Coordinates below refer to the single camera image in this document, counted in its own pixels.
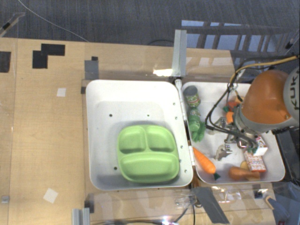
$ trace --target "small box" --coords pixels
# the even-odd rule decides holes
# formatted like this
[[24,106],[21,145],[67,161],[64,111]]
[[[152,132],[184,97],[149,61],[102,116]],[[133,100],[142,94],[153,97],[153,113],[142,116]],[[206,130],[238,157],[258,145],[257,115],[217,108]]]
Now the small box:
[[268,147],[263,140],[262,136],[258,136],[255,138],[257,147],[252,149],[253,156],[263,156],[266,151],[268,150]]
[[247,150],[244,152],[244,156],[250,171],[260,173],[267,171],[261,156],[253,156],[251,153],[248,153]]

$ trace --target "white label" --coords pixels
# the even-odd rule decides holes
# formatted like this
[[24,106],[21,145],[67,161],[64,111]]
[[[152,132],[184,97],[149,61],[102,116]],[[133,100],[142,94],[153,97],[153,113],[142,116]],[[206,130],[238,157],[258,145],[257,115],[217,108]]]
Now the white label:
[[57,95],[58,97],[65,97],[66,96],[66,88],[58,88]]
[[48,188],[48,190],[45,193],[43,198],[50,203],[54,203],[57,195],[58,195],[58,192],[55,192],[53,189]]

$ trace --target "cable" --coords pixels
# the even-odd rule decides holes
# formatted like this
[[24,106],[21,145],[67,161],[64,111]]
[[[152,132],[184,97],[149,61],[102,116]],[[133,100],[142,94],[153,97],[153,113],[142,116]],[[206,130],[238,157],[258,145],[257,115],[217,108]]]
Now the cable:
[[177,223],[186,214],[187,210],[188,210],[188,207],[186,209],[184,209],[183,213],[178,218],[176,218],[174,220],[174,222]]
[[193,225],[195,225],[195,223],[196,223],[196,213],[195,213],[194,205],[192,205],[192,207],[193,207]]
[[206,118],[205,118],[205,126],[206,128],[208,129],[211,129],[211,130],[216,130],[216,131],[219,131],[219,132],[223,132],[223,133],[227,133],[227,134],[230,134],[230,135],[234,135],[236,137],[240,137],[240,138],[243,138],[245,139],[246,141],[250,142],[251,143],[255,143],[255,141],[243,134],[240,134],[240,133],[236,133],[236,132],[233,132],[231,130],[227,130],[225,128],[222,128],[222,127],[219,127],[217,126],[215,123],[212,122],[211,120],[211,115],[213,113],[213,111],[215,110],[215,108],[217,107],[217,105],[220,103],[220,101],[227,95],[227,98],[226,98],[226,101],[228,101],[228,98],[229,98],[229,93],[230,93],[230,90],[233,86],[233,83],[234,83],[234,80],[236,79],[236,76],[237,74],[243,70],[243,69],[247,69],[247,68],[252,68],[252,67],[257,67],[257,66],[263,66],[263,65],[269,65],[269,67],[271,66],[275,66],[275,65],[279,65],[281,63],[284,63],[284,62],[288,62],[288,61],[292,61],[292,60],[295,60],[295,59],[299,59],[299,55],[296,55],[296,56],[292,56],[292,57],[285,57],[284,59],[281,59],[279,61],[274,61],[274,62],[265,62],[265,63],[256,63],[256,64],[251,64],[251,65],[247,65],[247,66],[244,66],[244,67],[241,67],[239,68],[230,78],[230,82],[228,83],[227,85],[227,89],[226,91],[222,94],[222,96],[220,97],[220,99],[214,104],[214,106],[212,107],[212,109],[209,111],[209,113],[207,114]]
[[[187,210],[188,207],[184,209],[181,215],[174,220],[174,223],[177,223],[186,214]],[[95,225],[126,225],[130,223],[149,223],[149,224],[162,225],[162,221],[160,220],[112,220],[112,221],[97,223]]]
[[273,66],[266,66],[266,67],[249,67],[248,69],[251,69],[251,70],[264,70],[264,69],[269,69]]
[[153,40],[153,41],[149,42],[147,45],[151,45],[151,44],[156,43],[156,42],[169,42],[169,43],[174,43],[174,41],[168,40],[168,39],[157,39],[157,40]]
[[85,38],[79,36],[78,34],[72,32],[72,31],[70,31],[70,30],[68,30],[68,29],[65,29],[65,28],[63,28],[63,27],[61,27],[61,26],[59,26],[59,25],[56,25],[55,23],[53,23],[53,22],[51,22],[51,21],[49,21],[49,20],[47,20],[47,19],[41,17],[39,14],[35,13],[35,12],[32,11],[30,8],[28,8],[24,3],[22,3],[21,0],[18,0],[18,1],[19,1],[19,3],[20,3],[24,8],[26,8],[28,11],[30,11],[31,13],[33,13],[35,16],[39,17],[40,19],[46,21],[47,23],[50,23],[50,24],[53,25],[54,27],[57,27],[57,28],[63,29],[64,31],[67,31],[67,32],[69,32],[69,33],[72,33],[73,35],[75,35],[75,36],[81,38],[83,41],[89,42],[88,40],[86,40]]
[[272,57],[256,57],[256,58],[247,58],[245,60],[243,60],[239,66],[237,67],[237,69],[241,68],[244,63],[249,62],[249,61],[255,61],[255,60],[278,60],[278,59],[284,59],[284,58],[289,58],[289,55],[283,55],[283,56],[272,56]]
[[284,62],[289,62],[289,61],[292,61],[292,60],[296,60],[296,59],[299,59],[299,55],[297,56],[292,56],[292,57],[288,57],[288,58],[284,58],[284,59],[281,59],[281,60],[278,60],[278,61],[273,61],[273,62],[262,62],[262,63],[254,63],[254,64],[250,64],[250,65],[246,65],[244,67],[240,67],[239,69],[237,69],[235,71],[235,73],[231,76],[230,80],[229,80],[229,86],[231,87],[233,82],[234,82],[234,79],[236,78],[237,74],[241,71],[241,70],[244,70],[246,68],[251,68],[251,67],[258,67],[258,66],[274,66],[274,65],[278,65],[278,64],[281,64],[281,63],[284,63]]

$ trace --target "black tape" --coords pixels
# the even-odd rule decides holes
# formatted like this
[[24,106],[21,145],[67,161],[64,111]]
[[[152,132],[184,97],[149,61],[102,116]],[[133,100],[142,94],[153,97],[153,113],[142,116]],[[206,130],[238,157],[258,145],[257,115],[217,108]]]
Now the black tape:
[[33,51],[32,68],[48,68],[48,56],[42,55],[41,51]]
[[81,87],[81,94],[85,94],[86,87]]
[[6,30],[9,26],[10,26],[10,23],[7,22],[6,24],[4,24],[4,25],[2,26],[2,28],[3,28],[4,30]]
[[95,199],[93,194],[88,194],[86,200],[84,201],[84,207],[90,209],[90,213],[95,212]]
[[84,71],[86,80],[99,79],[99,62],[98,61],[84,61]]
[[8,73],[11,52],[0,52],[0,73]]
[[254,192],[254,198],[263,198],[263,193],[262,191],[253,191]]
[[43,56],[65,56],[65,45],[58,44],[42,44],[41,52]]

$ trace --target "orange carrot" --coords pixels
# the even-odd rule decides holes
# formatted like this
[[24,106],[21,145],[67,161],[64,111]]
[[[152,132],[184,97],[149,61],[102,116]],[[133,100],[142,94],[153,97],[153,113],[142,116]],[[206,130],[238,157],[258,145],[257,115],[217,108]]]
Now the orange carrot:
[[200,163],[203,170],[207,173],[216,173],[216,166],[200,151],[193,147],[195,158]]
[[233,112],[226,113],[226,122],[227,124],[233,123]]
[[246,169],[243,169],[240,167],[235,167],[235,166],[233,166],[229,169],[228,175],[233,180],[241,180],[243,178],[246,178],[247,176],[253,177],[256,179],[260,178],[259,172],[250,172],[249,170],[246,170]]

